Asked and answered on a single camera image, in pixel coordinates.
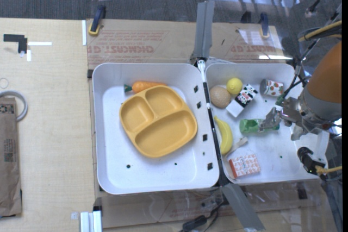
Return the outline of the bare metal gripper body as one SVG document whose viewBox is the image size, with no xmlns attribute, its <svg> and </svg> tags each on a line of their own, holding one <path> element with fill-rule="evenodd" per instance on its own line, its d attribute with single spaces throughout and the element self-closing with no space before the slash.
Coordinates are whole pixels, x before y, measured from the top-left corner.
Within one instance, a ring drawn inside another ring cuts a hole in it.
<svg viewBox="0 0 348 232">
<path fill-rule="evenodd" d="M 283 102 L 281 118 L 285 124 L 294 125 L 293 135 L 318 135 L 328 131 L 341 118 L 341 104 L 314 97 L 290 97 Z"/>
</svg>

